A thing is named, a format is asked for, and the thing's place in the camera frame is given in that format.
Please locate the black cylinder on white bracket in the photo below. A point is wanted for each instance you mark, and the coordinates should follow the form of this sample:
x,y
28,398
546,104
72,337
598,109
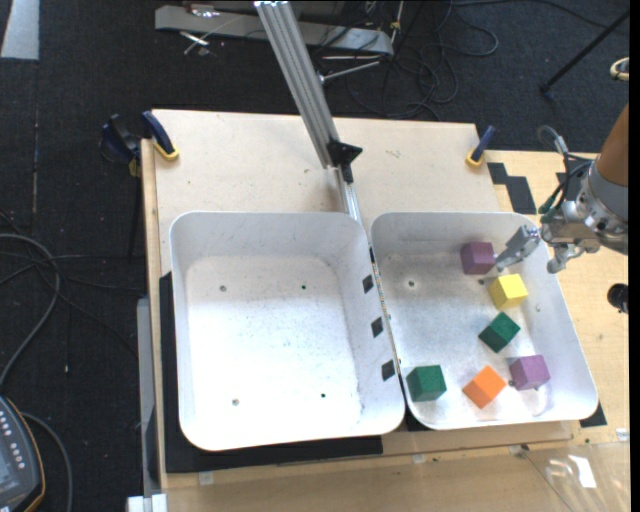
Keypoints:
x,y
619,298

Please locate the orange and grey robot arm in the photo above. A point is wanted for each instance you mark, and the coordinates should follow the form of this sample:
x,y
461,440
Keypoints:
x,y
614,160

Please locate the orange cube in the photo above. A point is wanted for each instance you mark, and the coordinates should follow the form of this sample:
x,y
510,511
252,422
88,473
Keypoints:
x,y
484,386

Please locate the yellow cube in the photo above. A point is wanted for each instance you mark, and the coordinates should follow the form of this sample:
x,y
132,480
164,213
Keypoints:
x,y
508,291

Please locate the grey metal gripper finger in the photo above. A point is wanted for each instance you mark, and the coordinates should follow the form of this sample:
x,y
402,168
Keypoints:
x,y
517,247
557,261

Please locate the purple cube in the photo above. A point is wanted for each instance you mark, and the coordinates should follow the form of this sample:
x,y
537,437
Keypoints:
x,y
529,372
477,257

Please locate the pale wood board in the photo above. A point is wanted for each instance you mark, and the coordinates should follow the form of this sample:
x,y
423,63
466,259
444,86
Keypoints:
x,y
250,165

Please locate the white plastic tray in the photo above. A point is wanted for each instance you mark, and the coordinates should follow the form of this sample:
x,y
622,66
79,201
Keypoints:
x,y
270,340
440,320

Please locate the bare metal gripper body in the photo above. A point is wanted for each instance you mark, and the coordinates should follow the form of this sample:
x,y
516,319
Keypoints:
x,y
575,225

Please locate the green cube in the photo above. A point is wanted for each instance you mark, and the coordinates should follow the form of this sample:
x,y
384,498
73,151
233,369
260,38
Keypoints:
x,y
499,332
426,383

